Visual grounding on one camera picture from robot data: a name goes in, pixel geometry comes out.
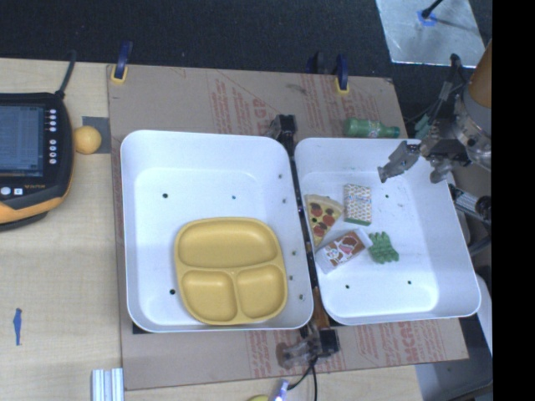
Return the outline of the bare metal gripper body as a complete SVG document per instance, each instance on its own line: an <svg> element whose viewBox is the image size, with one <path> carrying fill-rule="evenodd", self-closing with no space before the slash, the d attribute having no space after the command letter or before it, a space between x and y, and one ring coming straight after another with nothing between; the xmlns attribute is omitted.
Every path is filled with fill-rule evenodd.
<svg viewBox="0 0 535 401"><path fill-rule="evenodd" d="M478 165L485 170L492 169L491 136L479 129L431 126L420 142L420 153L435 162L449 160L461 166Z"/></svg>

